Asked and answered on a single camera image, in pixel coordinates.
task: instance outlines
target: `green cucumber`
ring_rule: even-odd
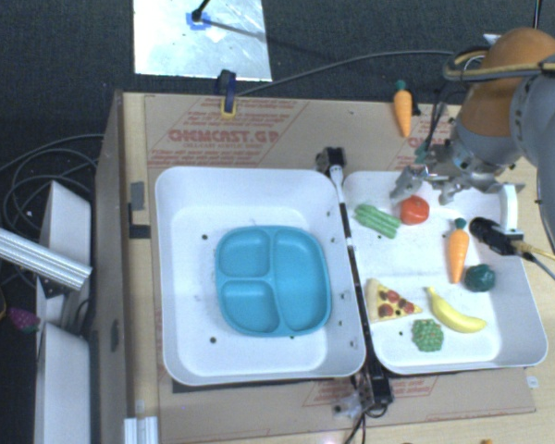
[[[371,228],[385,237],[394,239],[397,236],[397,230],[384,222],[379,222],[371,216],[365,216],[362,213],[356,213],[355,219],[364,227]]]
[[[386,212],[379,211],[373,205],[367,203],[361,203],[355,208],[356,214],[363,214],[365,216],[370,216],[374,220],[379,222],[385,223],[392,228],[399,228],[401,225],[401,220],[391,214],[387,214]]]

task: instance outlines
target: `toy banana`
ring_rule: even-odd
[[[434,287],[430,286],[427,288],[427,292],[429,292],[432,297],[432,311],[434,316],[445,326],[458,332],[470,333],[478,332],[487,325],[487,322],[483,319],[459,313],[450,306],[444,298],[438,296]]]

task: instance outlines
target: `toy tomato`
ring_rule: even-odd
[[[429,204],[419,196],[411,196],[401,203],[401,222],[414,226],[426,222],[429,217]]]

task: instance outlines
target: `orange carrot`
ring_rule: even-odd
[[[448,258],[450,265],[450,282],[458,283],[464,270],[466,251],[469,248],[469,234],[464,231],[466,220],[457,218],[454,220],[456,230],[450,234],[448,243]]]
[[[403,137],[407,138],[411,132],[411,115],[413,113],[413,98],[411,93],[405,89],[405,81],[397,80],[395,84],[397,91],[395,92],[395,97],[393,98],[393,104],[395,106],[395,115],[397,116],[397,122],[401,127],[401,133]]]

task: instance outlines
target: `blue divided plate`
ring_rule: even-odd
[[[216,288],[224,319],[243,334],[308,334],[331,314],[323,251],[299,228],[231,230],[216,248]]]

